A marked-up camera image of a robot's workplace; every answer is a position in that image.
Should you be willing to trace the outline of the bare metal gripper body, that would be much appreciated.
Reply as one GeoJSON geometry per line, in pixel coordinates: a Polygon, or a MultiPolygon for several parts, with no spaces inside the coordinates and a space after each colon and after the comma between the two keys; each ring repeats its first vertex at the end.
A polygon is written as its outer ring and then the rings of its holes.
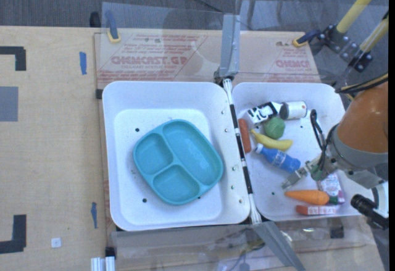
{"type": "Polygon", "coordinates": [[[322,181],[326,179],[329,174],[337,170],[337,163],[335,159],[330,159],[326,156],[318,156],[306,162],[306,169],[313,180],[322,181]]]}

